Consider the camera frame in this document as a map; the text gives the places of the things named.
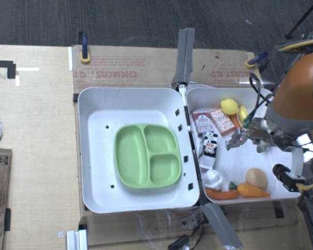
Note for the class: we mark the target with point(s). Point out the white bottle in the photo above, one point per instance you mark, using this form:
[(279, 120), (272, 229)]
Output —
[(212, 179)]

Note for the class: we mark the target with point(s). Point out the yellow banana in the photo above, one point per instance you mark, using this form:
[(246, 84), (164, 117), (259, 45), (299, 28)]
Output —
[(242, 113)]

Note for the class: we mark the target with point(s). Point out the orange stick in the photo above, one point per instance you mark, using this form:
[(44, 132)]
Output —
[(235, 120)]

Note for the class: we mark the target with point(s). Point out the orange sausage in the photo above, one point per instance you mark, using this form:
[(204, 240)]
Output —
[(221, 194)]

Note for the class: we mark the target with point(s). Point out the white plastic tray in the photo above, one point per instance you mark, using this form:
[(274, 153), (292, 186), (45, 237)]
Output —
[(245, 157), (99, 150)]

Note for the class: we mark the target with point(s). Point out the red and white carton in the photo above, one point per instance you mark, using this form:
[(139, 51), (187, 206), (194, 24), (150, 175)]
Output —
[(203, 122)]

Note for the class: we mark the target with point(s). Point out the yellow lemon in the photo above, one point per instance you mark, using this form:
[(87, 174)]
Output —
[(229, 106)]

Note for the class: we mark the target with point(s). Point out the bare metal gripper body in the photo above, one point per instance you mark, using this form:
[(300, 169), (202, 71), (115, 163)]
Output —
[(258, 130)]

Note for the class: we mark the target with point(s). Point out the black cylinder on white bracket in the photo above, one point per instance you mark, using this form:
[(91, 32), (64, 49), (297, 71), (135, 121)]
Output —
[(287, 176)]

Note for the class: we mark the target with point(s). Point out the orange carrot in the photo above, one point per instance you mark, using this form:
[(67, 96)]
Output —
[(250, 190)]

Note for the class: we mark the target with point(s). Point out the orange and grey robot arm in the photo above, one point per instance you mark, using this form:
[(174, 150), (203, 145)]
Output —
[(294, 92)]

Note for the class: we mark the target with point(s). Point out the orange carton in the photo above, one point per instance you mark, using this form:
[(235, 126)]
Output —
[(221, 121)]

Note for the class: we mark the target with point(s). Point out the brown cardboard board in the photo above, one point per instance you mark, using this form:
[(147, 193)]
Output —
[(146, 66)]

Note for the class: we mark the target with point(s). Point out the cow print milk carton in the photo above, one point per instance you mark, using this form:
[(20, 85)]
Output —
[(209, 147)]

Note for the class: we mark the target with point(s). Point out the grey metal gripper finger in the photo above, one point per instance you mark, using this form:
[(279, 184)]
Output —
[(263, 145), (236, 139)]

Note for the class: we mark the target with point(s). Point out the green divided plate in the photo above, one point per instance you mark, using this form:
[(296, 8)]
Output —
[(130, 155)]

